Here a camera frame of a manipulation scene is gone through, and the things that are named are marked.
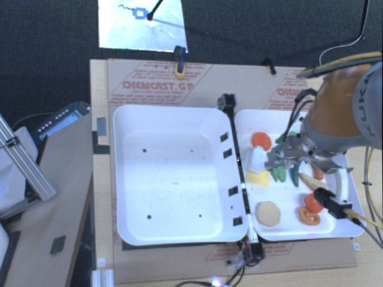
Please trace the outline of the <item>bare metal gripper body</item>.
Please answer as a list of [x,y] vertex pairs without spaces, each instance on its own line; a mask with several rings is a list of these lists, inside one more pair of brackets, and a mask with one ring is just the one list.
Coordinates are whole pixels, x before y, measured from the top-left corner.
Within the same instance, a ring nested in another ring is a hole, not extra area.
[[333,154],[322,150],[308,136],[287,136],[281,149],[281,158],[286,168],[305,162],[313,164],[323,173],[333,169]]

